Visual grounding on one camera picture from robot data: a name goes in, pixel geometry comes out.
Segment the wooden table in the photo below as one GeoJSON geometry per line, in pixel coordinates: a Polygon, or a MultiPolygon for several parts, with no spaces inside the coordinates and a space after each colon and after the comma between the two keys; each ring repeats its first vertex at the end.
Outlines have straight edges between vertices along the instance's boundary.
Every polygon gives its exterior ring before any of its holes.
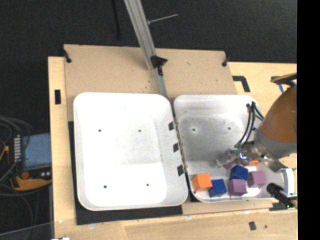
{"type": "MultiPolygon", "coordinates": [[[[127,69],[126,65],[129,65],[131,72],[136,71],[136,74],[130,75],[134,86],[130,86],[130,92],[157,93],[153,83],[154,75],[152,72],[146,72],[147,68],[144,67],[140,48],[123,47],[119,50],[119,47],[89,45],[65,45],[64,48],[74,63],[72,66],[77,65],[76,70],[83,70],[81,67],[87,69],[87,76],[81,75],[82,78],[74,79],[75,86],[90,79],[90,74],[94,74],[95,70],[102,67],[105,60],[108,62],[108,72],[109,74],[114,72],[113,76],[121,75],[123,69],[119,65],[123,65],[125,69],[127,69]],[[105,58],[98,59],[97,62],[97,58],[101,58],[101,52],[105,58]],[[124,53],[129,53],[130,56],[123,56],[124,53]],[[139,86],[139,82],[145,80],[150,83],[149,88],[139,86]]],[[[157,49],[157,55],[169,58],[168,63],[163,67],[169,99],[172,100],[183,93],[246,94],[258,102],[264,115],[281,94],[279,87],[270,82],[271,76],[282,76],[297,71],[296,64],[287,63],[229,62],[227,67],[221,68],[221,62],[225,57],[224,52],[221,51],[157,49]],[[250,92],[245,92],[241,82],[232,81],[232,76],[245,77],[250,92]]],[[[71,65],[66,63],[64,57],[48,58],[53,215],[56,238],[69,237],[71,240],[298,239],[298,210],[290,208],[270,211],[269,208],[273,207],[273,203],[278,202],[272,198],[215,202],[214,204],[191,203],[187,200],[182,205],[183,215],[77,225],[68,131],[68,121],[72,116],[68,105],[70,106],[72,101],[71,96],[76,93],[70,90],[67,94],[68,88],[72,85],[69,74],[76,72],[70,67],[71,65]],[[57,90],[61,95],[61,101],[58,104],[55,98],[57,90]],[[256,230],[251,230],[249,223],[252,222],[256,230]]],[[[123,86],[119,83],[117,85],[112,77],[109,77],[109,81],[113,84],[113,90],[123,86]]],[[[123,89],[123,92],[127,91],[128,84],[123,89]]],[[[297,154],[294,153],[282,159],[281,162],[288,167],[296,168],[297,154]]],[[[296,193],[298,192],[297,173],[298,170],[295,170],[296,193]]]]}

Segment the red button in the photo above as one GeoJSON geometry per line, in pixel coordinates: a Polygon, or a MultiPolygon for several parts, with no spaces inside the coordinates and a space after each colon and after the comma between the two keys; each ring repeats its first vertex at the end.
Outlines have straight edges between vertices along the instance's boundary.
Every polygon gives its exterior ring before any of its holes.
{"type": "Polygon", "coordinates": [[[30,173],[28,171],[24,171],[23,173],[21,173],[21,178],[26,180],[29,179],[30,177],[30,173]]]}

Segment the orange cube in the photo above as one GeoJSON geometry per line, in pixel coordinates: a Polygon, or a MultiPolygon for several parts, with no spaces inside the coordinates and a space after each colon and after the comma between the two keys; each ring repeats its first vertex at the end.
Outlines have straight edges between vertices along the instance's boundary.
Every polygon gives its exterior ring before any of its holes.
{"type": "Polygon", "coordinates": [[[209,173],[197,174],[192,179],[194,191],[207,191],[212,188],[212,182],[209,173]]]}

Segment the black clamp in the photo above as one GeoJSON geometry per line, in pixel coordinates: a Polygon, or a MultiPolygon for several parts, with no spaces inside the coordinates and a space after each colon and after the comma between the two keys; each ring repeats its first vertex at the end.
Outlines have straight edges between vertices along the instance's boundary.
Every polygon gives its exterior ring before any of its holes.
{"type": "Polygon", "coordinates": [[[154,69],[158,70],[158,75],[163,76],[162,66],[168,61],[166,58],[161,58],[156,55],[151,56],[151,63],[154,69]]]}

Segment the blue cube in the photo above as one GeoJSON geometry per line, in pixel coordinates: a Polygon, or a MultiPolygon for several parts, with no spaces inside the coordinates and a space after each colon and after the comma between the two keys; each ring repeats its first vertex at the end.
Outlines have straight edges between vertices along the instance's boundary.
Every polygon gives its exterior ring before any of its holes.
{"type": "Polygon", "coordinates": [[[212,182],[212,188],[208,190],[209,196],[211,198],[220,197],[227,192],[225,181],[222,178],[211,180],[211,182],[212,182]]]}
{"type": "Polygon", "coordinates": [[[248,179],[248,169],[236,164],[234,167],[232,167],[232,169],[230,170],[230,177],[229,180],[233,180],[233,179],[239,179],[239,180],[245,180],[247,181],[248,179]]]}

